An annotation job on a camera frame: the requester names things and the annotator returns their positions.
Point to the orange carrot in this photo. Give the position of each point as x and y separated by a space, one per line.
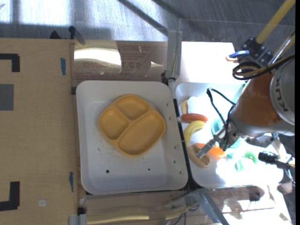
216 151

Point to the yellow banana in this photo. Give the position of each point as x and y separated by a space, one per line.
192 128

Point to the tan bread slice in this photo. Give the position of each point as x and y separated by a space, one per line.
199 162

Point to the orange divided plate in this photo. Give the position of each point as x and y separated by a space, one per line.
132 125

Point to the black cylinder on white bracket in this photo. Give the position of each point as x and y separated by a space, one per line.
269 158

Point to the teal bowl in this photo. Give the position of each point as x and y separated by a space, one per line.
216 126

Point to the teal cube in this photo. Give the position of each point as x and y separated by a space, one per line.
230 155

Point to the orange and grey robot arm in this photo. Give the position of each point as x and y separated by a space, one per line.
255 102

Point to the thin black and white rod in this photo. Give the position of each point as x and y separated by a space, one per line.
180 125

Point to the green doughnut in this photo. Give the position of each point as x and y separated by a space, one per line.
252 155

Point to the white plastic tray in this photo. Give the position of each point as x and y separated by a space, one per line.
131 172
206 179

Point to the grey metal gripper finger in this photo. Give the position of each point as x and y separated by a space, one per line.
206 149

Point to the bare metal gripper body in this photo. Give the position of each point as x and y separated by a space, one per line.
225 137

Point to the brown cardboard board red print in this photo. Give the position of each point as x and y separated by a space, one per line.
131 60

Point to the red sausage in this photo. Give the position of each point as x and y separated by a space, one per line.
194 117

